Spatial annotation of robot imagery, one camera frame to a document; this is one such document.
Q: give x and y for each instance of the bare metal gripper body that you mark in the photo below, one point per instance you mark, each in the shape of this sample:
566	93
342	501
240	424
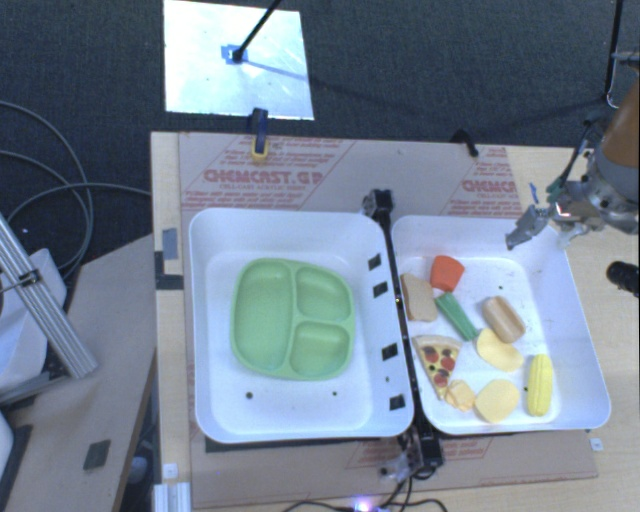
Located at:
602	206

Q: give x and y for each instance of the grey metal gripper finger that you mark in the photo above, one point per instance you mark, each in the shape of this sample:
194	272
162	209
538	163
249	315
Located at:
570	234
526	226

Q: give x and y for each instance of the white plastic tray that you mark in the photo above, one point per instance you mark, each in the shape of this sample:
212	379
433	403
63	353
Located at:
220	330
565	320

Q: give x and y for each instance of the orange carrot with green top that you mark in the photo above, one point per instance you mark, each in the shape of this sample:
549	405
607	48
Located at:
447	274

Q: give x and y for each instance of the tan hot dog bun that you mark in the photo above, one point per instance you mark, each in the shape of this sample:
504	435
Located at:
504	319

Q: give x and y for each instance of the yellow potato crisp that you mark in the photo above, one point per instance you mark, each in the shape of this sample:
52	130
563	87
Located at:
497	401
497	352

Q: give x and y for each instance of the brown bread slice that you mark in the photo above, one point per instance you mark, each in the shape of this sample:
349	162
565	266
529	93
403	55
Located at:
419	302

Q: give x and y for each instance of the thin black and white rod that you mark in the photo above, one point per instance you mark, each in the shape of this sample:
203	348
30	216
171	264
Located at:
401	305

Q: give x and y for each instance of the yellow corn cob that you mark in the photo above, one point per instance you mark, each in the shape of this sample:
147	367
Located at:
540	385

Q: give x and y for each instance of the pizza slice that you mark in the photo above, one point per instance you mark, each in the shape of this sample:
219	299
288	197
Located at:
436	357

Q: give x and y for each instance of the pale yellow ridged piece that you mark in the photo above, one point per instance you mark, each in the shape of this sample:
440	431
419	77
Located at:
461	396

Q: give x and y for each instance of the brown cardboard board red print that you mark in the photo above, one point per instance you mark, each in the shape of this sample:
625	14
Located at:
330	175

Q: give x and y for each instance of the green divided plate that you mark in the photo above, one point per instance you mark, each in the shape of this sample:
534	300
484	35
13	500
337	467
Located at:
265	320

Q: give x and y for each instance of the black cylinder on white bracket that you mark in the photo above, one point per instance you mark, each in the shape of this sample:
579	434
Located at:
625	275

